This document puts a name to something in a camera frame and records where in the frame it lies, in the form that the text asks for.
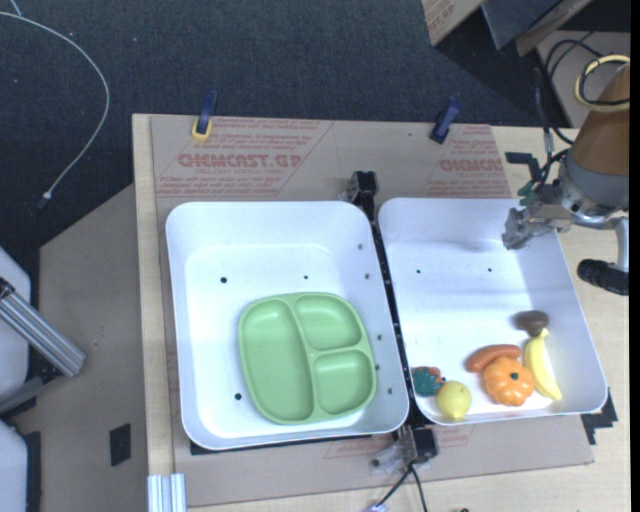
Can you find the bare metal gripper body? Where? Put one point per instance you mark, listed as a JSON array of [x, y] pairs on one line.
[[550, 210]]

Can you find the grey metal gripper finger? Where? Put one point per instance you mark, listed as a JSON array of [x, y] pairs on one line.
[[528, 234], [511, 231]]

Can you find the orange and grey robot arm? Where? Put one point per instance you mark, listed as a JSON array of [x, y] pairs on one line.
[[602, 135]]

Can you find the brown mushroom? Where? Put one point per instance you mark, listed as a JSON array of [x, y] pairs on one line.
[[531, 320]]

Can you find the white plastic tray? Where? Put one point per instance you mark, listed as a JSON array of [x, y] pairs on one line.
[[450, 300], [225, 240]]

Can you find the orange sausage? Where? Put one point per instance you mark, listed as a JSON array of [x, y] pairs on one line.
[[487, 356]]

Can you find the yellow banana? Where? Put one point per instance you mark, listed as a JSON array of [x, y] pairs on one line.
[[537, 362]]

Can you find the thin black and white rod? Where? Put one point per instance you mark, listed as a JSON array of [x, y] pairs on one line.
[[387, 285]]

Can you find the orange pumpkin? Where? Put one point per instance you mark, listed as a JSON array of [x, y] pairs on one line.
[[507, 385]]

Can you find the green and orange toy vegetable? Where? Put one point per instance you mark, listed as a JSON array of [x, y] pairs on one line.
[[425, 382]]

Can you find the yellow lemon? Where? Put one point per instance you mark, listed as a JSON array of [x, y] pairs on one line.
[[454, 400]]

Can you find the brown cardboard board red print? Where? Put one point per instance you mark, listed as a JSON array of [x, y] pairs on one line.
[[310, 150]]

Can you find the green divided plate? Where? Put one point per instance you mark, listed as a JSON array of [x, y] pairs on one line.
[[275, 355]]

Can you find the black cylinder on white bracket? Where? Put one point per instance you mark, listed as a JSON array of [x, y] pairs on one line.
[[600, 274]]

